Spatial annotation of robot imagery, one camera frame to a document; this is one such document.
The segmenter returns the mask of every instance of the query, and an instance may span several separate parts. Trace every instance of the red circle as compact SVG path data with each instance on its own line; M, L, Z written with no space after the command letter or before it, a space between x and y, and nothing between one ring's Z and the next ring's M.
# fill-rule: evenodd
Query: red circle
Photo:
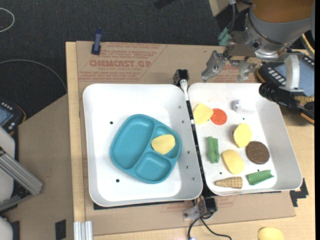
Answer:
M226 123L227 114L220 108L214 108L213 115L210 117L210 119L214 124L221 126Z

